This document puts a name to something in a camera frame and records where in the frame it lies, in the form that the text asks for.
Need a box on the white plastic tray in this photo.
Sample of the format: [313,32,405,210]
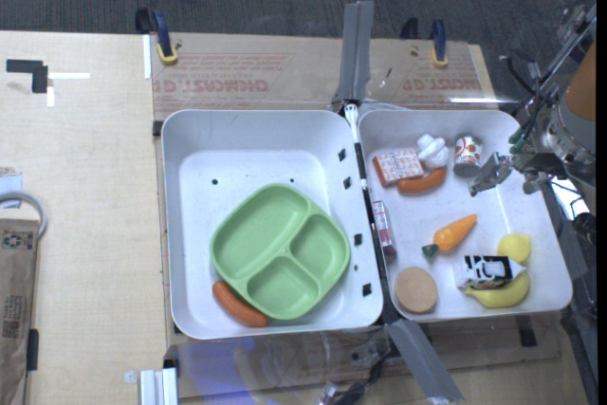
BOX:
[160,108,385,341]
[357,108,574,324]

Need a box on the orange sausage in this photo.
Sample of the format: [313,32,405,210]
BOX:
[212,280,271,329]
[396,166,448,196]

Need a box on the white garlic bulb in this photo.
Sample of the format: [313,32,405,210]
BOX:
[416,133,451,170]

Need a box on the pink carton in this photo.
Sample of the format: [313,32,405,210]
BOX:
[371,199,398,257]

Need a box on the tan round biscuit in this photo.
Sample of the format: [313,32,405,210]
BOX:
[394,266,439,315]

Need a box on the brown cardboard board, red print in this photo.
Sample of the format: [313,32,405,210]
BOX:
[150,31,566,398]

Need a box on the yellow banana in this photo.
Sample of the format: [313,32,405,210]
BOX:
[464,270,531,310]

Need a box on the black and white milk carton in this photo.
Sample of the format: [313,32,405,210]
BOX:
[454,253,528,291]

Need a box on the black cylinder on white bracket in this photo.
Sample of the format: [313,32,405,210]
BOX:
[549,178,598,246]

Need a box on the orange carrot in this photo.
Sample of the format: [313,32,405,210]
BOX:
[421,212,479,259]

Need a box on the green divided plate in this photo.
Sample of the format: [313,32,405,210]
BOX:
[209,182,353,322]

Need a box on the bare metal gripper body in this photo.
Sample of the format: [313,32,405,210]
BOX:
[513,114,598,187]

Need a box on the yellow lemon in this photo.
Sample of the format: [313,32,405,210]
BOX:
[496,231,532,265]

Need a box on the brown paper bag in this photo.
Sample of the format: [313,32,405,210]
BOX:
[0,217,42,405]

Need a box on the white can with orange print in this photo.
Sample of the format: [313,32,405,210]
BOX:
[452,135,485,178]

